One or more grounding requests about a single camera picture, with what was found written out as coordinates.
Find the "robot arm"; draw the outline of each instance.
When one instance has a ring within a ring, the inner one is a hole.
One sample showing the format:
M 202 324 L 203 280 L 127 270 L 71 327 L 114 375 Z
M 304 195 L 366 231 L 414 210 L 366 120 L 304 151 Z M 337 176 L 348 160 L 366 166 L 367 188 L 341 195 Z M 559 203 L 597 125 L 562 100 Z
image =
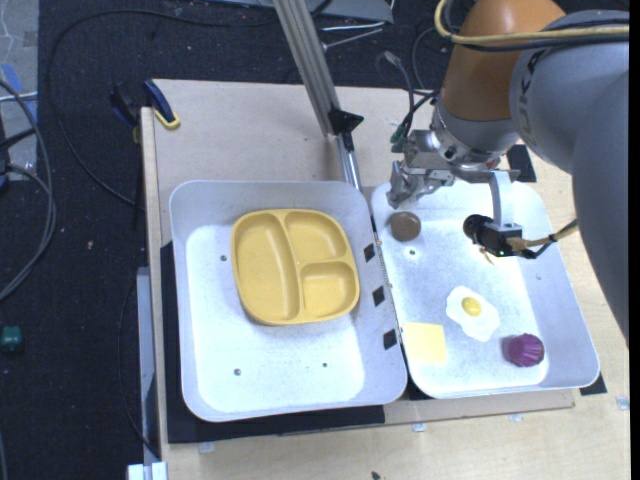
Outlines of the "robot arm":
M 436 27 L 454 39 L 439 23 L 446 2 Z M 406 137 L 387 194 L 397 208 L 456 178 L 490 182 L 493 192 L 504 186 L 495 171 L 500 157 L 521 137 L 572 175 L 585 248 L 627 343 L 628 20 L 616 11 L 566 15 L 551 0 L 478 0 L 455 36 L 462 44 L 431 127 Z

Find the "egg yolk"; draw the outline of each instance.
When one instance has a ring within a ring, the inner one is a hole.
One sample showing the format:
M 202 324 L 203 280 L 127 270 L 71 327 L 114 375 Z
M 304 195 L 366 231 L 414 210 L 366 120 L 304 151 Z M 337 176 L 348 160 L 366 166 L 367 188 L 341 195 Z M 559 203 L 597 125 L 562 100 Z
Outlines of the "egg yolk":
M 465 297 L 462 299 L 462 309 L 469 316 L 478 316 L 482 311 L 480 303 L 473 297 Z

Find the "table top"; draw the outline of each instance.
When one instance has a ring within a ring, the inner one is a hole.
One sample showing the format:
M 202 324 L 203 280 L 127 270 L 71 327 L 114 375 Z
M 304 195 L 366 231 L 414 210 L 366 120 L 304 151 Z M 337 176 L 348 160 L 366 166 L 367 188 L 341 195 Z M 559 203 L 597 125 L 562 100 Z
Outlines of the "table top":
M 168 201 L 180 183 L 341 179 L 337 149 L 322 136 L 303 86 L 156 80 L 181 119 L 168 131 L 142 112 L 149 266 L 162 460 L 169 478 L 629 478 L 629 351 L 579 234 L 558 244 L 600 358 L 607 392 L 518 393 L 454 400 L 399 400 L 378 427 L 221 441 L 211 453 L 169 444 L 163 417 L 164 352 L 159 249 L 171 239 Z M 388 181 L 389 137 L 406 93 L 338 87 L 342 108 L 365 117 L 354 131 L 365 195 Z M 423 107 L 414 126 L 427 128 Z M 532 158 L 554 229 L 574 216 L 571 179 Z M 411 424 L 426 422 L 426 425 Z

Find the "yellow square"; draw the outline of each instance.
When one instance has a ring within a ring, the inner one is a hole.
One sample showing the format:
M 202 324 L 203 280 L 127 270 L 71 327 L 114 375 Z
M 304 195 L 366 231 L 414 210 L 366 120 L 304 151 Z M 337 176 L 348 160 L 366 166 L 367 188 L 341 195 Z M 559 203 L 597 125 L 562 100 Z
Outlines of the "yellow square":
M 402 329 L 402 342 L 410 362 L 442 366 L 447 364 L 447 347 L 442 325 L 405 323 Z

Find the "fried egg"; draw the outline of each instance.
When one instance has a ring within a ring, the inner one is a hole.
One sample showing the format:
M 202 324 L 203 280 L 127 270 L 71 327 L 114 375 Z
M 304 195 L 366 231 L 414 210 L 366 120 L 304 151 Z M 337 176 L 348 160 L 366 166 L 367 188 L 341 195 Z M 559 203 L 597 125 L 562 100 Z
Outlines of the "fried egg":
M 489 341 L 500 326 L 498 310 L 465 286 L 454 288 L 447 297 L 447 316 L 459 324 L 467 336 L 478 341 Z

